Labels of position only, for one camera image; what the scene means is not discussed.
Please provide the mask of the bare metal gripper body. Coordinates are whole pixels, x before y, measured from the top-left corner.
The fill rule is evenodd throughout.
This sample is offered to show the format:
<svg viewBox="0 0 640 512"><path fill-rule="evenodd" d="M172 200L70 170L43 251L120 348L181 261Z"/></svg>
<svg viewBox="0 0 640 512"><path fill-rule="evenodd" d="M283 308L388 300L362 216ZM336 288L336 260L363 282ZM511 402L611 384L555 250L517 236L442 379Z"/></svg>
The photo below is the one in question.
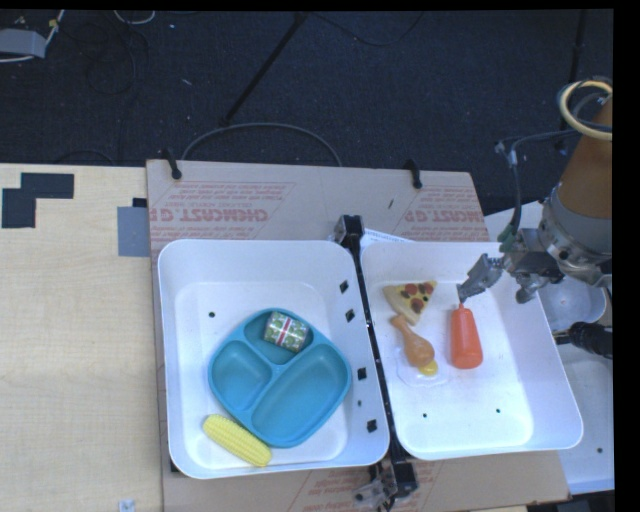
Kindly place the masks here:
<svg viewBox="0 0 640 512"><path fill-rule="evenodd" d="M501 233L503 266L526 284L546 280L559 283L565 277L589 286L607 288L612 274L606 272L609 254L595 252L567 235L561 228L507 227Z"/></svg>

